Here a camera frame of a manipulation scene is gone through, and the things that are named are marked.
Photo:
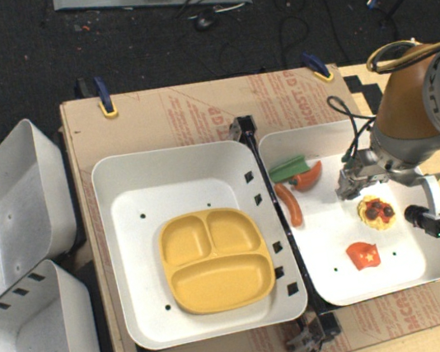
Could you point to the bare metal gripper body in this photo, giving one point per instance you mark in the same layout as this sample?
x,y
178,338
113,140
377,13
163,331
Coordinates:
x,y
369,167

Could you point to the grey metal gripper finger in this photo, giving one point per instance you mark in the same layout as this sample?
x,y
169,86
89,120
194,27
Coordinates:
x,y
356,190
343,186

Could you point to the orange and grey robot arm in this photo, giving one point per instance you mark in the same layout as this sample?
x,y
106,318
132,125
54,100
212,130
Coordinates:
x,y
413,105

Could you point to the toy spaghetti with meatballs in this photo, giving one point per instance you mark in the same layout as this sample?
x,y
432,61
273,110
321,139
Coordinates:
x,y
376,213

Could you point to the red toy chili pepper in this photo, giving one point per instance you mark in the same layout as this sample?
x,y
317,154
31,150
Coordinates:
x,y
308,179

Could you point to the white plastic tray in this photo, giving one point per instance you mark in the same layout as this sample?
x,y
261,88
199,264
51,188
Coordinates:
x,y
143,267
340,243

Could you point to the orange toy sausage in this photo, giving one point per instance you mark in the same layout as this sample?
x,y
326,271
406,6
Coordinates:
x,y
290,205

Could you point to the green toy pea pod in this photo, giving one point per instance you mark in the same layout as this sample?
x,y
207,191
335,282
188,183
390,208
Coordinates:
x,y
285,169

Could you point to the red packet with yellow stars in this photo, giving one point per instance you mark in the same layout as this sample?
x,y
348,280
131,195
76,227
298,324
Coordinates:
x,y
363,256

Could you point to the thin black rod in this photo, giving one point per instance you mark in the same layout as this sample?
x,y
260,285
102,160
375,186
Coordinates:
x,y
284,223

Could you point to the yellow divided plate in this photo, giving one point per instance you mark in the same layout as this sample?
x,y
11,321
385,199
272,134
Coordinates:
x,y
217,259

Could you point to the brown cardboard board red print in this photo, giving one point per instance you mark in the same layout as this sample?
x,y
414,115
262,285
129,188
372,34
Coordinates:
x,y
176,111

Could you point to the black cylinder on white bracket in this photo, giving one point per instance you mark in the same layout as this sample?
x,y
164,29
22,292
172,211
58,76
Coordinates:
x,y
421,216

